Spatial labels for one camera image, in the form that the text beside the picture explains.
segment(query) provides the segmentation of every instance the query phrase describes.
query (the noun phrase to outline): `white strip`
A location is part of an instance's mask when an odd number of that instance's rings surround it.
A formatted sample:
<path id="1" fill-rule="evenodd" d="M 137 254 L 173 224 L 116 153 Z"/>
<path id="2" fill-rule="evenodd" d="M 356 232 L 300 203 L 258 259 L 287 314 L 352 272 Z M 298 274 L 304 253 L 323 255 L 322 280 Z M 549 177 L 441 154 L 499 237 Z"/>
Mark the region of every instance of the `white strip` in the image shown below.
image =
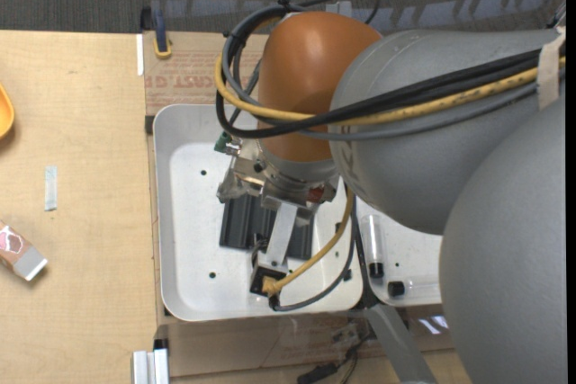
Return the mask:
<path id="1" fill-rule="evenodd" d="M 142 34 L 136 34 L 136 58 L 138 60 L 138 75 L 144 75 L 144 39 Z"/>
<path id="2" fill-rule="evenodd" d="M 48 165 L 44 171 L 44 211 L 55 210 L 58 206 L 58 168 Z"/>
<path id="3" fill-rule="evenodd" d="M 538 61 L 536 82 L 538 84 L 538 107 L 540 111 L 556 101 L 560 94 L 560 82 L 558 79 L 560 65 L 558 58 L 560 47 L 566 40 L 566 27 L 558 26 L 556 30 L 559 34 L 558 37 L 542 47 Z"/>

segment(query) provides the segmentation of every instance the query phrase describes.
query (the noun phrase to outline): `orange plastic object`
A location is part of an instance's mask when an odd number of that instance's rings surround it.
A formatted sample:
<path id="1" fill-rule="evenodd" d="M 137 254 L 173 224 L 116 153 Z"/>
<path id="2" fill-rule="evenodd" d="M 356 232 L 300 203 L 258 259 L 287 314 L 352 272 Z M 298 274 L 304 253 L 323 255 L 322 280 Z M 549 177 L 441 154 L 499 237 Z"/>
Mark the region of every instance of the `orange plastic object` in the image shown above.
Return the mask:
<path id="1" fill-rule="evenodd" d="M 266 42 L 258 101 L 292 112 L 329 110 L 332 95 L 352 61 L 382 36 L 370 26 L 327 12 L 298 13 L 281 22 Z M 295 162 L 331 158 L 329 143 L 299 134 L 262 139 L 275 156 Z"/>
<path id="2" fill-rule="evenodd" d="M 0 139 L 8 134 L 14 123 L 14 107 L 0 84 Z"/>

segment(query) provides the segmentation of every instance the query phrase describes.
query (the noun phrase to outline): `black connector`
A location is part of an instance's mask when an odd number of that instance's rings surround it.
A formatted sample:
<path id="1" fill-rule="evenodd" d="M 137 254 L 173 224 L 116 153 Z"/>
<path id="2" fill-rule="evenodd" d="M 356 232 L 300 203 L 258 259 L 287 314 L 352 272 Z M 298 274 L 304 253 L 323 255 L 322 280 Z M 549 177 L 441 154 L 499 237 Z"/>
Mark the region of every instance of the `black connector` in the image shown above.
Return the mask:
<path id="1" fill-rule="evenodd" d="M 326 365 L 319 365 L 314 370 L 302 374 L 298 377 L 298 384 L 312 384 L 312 382 L 317 382 L 323 380 L 328 376 L 336 374 L 338 371 L 338 366 L 335 363 L 328 363 Z"/>

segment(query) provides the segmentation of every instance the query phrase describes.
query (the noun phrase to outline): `wooden table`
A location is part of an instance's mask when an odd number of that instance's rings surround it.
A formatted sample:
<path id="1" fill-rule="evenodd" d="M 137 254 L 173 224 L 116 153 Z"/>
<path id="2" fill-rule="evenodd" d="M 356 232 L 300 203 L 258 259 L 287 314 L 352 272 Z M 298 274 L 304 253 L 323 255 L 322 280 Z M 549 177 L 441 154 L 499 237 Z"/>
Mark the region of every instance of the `wooden table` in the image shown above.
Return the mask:
<path id="1" fill-rule="evenodd" d="M 206 37 L 187 39 L 202 55 L 207 43 L 220 43 Z M 135 36 L 0 31 L 0 46 L 0 82 L 16 111 L 13 132 L 0 141 L 0 217 L 49 259 L 32 282 L 0 270 L 0 382 L 129 383 L 131 353 L 150 350 L 163 317 Z M 151 73 L 148 95 L 158 82 Z M 157 102 L 149 98 L 148 113 Z M 53 211 L 44 210 L 47 165 L 58 168 Z M 469 382 L 453 351 L 426 357 L 439 382 Z M 310 368 L 174 382 L 294 383 Z M 368 381 L 397 378 L 385 359 L 366 359 L 349 382 Z"/>

